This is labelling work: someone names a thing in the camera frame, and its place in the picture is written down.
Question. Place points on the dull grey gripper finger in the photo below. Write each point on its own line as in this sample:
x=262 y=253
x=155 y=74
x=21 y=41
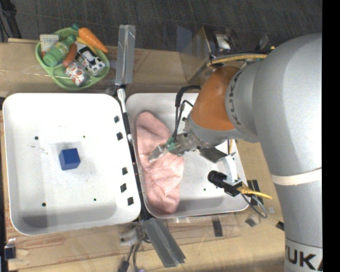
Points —
x=157 y=153

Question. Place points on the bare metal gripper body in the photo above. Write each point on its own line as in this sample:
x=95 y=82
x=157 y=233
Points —
x=185 y=143

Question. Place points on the green divided plate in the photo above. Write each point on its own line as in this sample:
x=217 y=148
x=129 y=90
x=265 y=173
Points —
x=61 y=79

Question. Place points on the orange carrot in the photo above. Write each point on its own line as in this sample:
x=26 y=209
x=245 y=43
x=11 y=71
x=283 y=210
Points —
x=92 y=38

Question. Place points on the green bottle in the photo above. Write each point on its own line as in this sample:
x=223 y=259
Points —
x=55 y=54

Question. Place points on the white packet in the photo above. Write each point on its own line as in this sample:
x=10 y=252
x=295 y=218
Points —
x=47 y=42

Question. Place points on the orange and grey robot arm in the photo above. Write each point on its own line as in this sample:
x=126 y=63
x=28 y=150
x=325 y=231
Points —
x=283 y=118

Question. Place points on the black cylinder on white bracket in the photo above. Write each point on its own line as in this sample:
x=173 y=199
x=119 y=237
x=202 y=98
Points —
x=218 y=178

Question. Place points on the brown sausage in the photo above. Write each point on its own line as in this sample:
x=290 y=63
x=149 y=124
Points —
x=70 y=55

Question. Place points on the thin black and white rod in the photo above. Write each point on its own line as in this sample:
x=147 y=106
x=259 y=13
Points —
x=126 y=123

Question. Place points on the white plastic tray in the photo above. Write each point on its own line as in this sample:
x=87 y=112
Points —
x=204 y=186
x=73 y=186

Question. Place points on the tomato print can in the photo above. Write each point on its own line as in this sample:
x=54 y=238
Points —
x=76 y=74

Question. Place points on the pink towel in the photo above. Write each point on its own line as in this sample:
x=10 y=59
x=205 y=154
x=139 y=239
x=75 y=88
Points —
x=161 y=180

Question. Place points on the yellow banana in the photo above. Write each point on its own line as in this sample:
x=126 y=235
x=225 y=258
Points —
x=86 y=44

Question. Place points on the blue cube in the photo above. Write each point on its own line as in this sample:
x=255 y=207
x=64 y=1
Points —
x=69 y=159

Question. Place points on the black and white cow carton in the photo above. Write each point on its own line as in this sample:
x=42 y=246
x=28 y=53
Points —
x=92 y=61

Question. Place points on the brown cardboard board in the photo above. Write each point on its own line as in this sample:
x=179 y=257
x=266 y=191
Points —
x=164 y=67

